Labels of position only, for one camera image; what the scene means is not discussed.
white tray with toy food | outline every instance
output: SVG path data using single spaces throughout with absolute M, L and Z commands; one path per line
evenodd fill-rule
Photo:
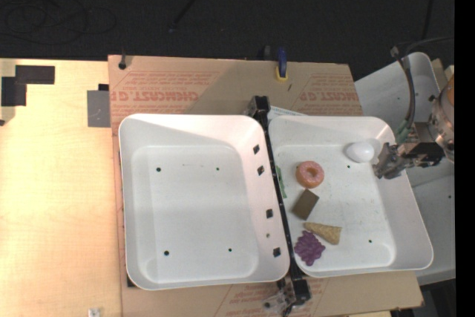
M 431 263 L 407 175 L 378 179 L 372 170 L 375 152 L 394 142 L 385 122 L 281 116 L 269 130 L 262 125 L 244 115 L 134 114 L 122 121 L 133 283 L 161 290 L 277 281 L 294 261 L 289 246 L 302 272 L 314 277 Z M 366 148 L 348 151 L 353 143 Z M 317 186 L 302 186 L 299 170 Z
M 383 144 L 394 144 L 386 122 L 375 117 L 281 116 L 271 121 L 269 136 L 296 261 L 307 275 L 423 269 L 431 264 L 432 246 L 406 172 L 391 180 L 373 173 Z M 303 163 L 316 186 L 299 181 Z M 315 199 L 302 215 L 295 205 L 304 192 Z M 299 255 L 297 244 L 307 239 L 309 230 L 318 233 L 311 234 L 318 244 L 313 254 L 302 249 Z

cardboard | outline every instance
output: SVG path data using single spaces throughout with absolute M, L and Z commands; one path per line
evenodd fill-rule
M 109 56 L 111 127 L 117 198 L 122 313 L 132 316 L 276 316 L 263 300 L 272 283 L 145 291 L 128 287 L 119 166 L 120 122 L 135 113 L 242 114 L 255 95 L 272 106 L 309 115 L 362 115 L 348 65 L 288 62 L 288 80 L 276 79 L 276 62 L 228 59 Z M 312 299 L 291 316 L 341 316 L 422 305 L 412 271 L 308 278 Z

